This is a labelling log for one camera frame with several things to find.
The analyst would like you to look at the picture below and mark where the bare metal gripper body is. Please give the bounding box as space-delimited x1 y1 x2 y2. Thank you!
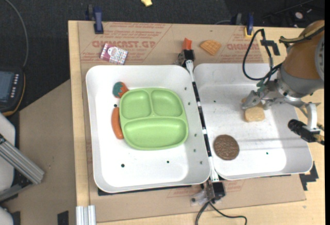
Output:
257 80 306 108

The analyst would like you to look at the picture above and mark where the beige bread slice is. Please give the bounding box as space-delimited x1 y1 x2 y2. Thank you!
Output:
243 106 266 123

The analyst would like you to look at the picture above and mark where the white plastic tray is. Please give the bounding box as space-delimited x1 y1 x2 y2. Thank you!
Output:
85 65 212 194
192 63 314 181

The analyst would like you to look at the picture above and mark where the brown round biscuit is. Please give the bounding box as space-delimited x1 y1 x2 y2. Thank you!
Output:
212 134 240 161

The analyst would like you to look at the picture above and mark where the thin black and white rod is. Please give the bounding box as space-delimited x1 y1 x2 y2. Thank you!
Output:
186 59 220 182

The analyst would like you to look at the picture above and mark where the orange waffle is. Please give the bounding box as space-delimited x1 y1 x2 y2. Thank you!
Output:
200 39 223 56

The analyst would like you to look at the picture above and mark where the green divided plate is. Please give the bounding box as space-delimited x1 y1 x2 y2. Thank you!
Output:
119 87 189 151

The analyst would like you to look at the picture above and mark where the brown cardboard board red print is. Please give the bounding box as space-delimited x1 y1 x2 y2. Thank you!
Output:
77 21 308 223

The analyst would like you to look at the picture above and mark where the red strawberry with green top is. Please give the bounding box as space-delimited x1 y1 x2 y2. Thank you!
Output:
112 81 130 99

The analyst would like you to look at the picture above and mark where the orange sausage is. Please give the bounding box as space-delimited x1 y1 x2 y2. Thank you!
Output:
111 106 125 140

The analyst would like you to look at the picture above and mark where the pink printed packet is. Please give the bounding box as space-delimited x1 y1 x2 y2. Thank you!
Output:
99 43 129 66

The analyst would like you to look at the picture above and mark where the black cylinder on white bracket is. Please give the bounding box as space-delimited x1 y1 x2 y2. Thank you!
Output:
288 101 323 143

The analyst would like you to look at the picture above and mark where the black block with thin wires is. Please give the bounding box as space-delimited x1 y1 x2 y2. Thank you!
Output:
177 49 195 68
205 181 227 203

